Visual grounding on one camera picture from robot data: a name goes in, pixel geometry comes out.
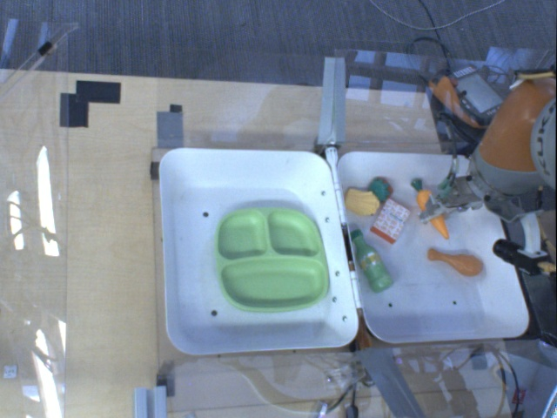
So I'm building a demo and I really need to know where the orange and white carton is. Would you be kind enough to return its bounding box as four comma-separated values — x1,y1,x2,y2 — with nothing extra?
369,198,412,245

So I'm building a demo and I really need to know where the green divided plate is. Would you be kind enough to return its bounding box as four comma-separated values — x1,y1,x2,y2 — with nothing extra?
214,206,330,314

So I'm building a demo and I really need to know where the green broccoli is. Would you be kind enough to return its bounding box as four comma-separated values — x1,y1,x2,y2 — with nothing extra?
368,176,394,204

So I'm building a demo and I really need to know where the yellow banana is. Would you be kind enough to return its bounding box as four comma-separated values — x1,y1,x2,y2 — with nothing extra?
344,187,381,217

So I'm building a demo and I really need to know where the orange chicken drumstick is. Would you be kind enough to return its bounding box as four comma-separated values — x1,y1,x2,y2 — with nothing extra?
426,246,485,278

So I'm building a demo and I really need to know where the white plastic tray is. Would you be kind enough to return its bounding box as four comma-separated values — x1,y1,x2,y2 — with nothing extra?
336,150,531,345
158,147,360,357

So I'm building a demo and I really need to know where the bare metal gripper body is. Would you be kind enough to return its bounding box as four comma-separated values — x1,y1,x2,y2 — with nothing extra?
444,175,485,212

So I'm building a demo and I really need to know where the black cylinder on white bracket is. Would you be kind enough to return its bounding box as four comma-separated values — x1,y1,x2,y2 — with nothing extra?
492,211,552,277

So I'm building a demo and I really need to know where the orange carrot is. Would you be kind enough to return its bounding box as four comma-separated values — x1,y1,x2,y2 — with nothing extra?
410,178,451,240

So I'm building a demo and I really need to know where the green bottle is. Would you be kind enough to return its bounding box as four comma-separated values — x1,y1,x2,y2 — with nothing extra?
350,228,394,294

